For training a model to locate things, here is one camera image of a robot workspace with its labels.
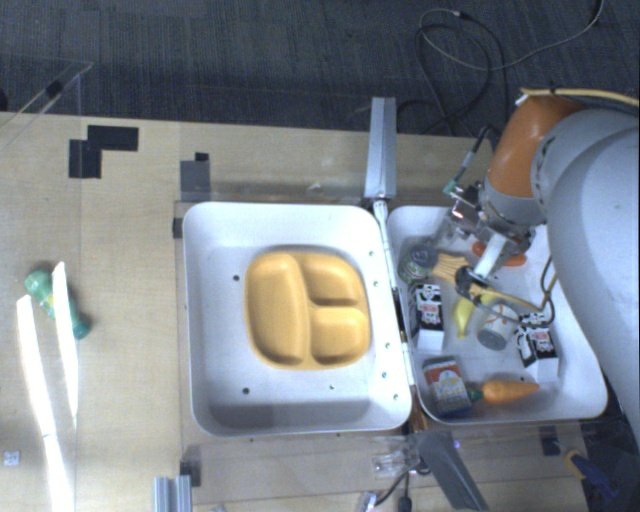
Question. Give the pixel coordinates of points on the yellow banana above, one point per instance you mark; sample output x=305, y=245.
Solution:
x=462, y=315

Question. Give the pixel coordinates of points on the pale wood board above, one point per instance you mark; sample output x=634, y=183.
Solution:
x=300, y=165

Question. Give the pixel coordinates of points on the green plastic bottle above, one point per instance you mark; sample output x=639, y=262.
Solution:
x=45, y=295

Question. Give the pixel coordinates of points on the yellow divided plate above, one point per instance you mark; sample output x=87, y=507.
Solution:
x=280, y=310

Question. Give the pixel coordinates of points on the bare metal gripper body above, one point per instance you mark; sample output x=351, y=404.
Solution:
x=475, y=212

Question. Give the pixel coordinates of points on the orange carrot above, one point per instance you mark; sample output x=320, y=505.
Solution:
x=507, y=391

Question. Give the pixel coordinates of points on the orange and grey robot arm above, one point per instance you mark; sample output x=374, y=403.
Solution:
x=590, y=210

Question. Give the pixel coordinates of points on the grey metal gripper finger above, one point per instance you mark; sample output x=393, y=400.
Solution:
x=445, y=235

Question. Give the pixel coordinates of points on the white plastic tray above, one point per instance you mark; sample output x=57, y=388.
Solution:
x=565, y=395
x=220, y=320

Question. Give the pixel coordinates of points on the green can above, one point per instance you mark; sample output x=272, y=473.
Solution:
x=415, y=265

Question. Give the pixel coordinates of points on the red and blue packet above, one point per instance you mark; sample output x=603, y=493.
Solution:
x=445, y=385

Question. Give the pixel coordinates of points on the black cylinder on white bracket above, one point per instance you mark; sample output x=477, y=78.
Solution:
x=489, y=257

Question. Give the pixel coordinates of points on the cow print milk carton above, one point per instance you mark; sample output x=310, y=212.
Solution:
x=430, y=315
x=540, y=350

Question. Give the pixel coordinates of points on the orange sausage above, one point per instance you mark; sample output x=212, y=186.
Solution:
x=517, y=260

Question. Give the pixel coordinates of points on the tan bread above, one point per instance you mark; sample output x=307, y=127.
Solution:
x=447, y=267

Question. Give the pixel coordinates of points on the white and grey can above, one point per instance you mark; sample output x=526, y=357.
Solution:
x=497, y=332

